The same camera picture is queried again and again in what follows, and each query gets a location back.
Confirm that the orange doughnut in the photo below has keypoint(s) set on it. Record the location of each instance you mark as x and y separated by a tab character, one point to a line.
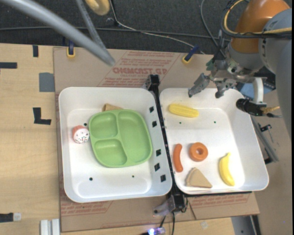
194	155

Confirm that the brown cardboard board red print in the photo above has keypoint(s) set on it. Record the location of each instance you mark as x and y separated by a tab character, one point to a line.
88	70

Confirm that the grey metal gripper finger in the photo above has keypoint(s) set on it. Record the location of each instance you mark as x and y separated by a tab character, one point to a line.
199	84
222	89

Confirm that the black cylinder on white bracket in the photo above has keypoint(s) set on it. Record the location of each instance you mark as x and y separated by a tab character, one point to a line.
250	106

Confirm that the yellow banana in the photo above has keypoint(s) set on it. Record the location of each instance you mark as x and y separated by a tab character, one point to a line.
226	170

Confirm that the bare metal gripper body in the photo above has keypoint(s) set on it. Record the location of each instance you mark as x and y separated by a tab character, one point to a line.
223	75

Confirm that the white plastic tray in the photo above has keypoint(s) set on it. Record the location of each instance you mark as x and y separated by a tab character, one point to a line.
210	131
112	182

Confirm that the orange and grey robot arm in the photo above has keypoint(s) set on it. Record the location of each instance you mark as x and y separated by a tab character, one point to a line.
259	16

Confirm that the green divided plate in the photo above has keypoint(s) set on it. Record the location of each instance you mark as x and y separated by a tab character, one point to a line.
122	136

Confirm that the thin black rod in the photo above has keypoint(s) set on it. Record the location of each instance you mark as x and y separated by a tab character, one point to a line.
164	136

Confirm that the yellow corn cob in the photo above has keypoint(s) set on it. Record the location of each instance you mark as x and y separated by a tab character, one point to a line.
183	110

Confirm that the tan pizza slice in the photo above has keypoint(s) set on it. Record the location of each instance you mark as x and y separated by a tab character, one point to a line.
198	180

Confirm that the tan ice cream cone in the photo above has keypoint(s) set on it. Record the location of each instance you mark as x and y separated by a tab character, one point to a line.
109	107

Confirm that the orange sausage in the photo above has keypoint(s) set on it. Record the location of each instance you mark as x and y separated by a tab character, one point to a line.
178	159

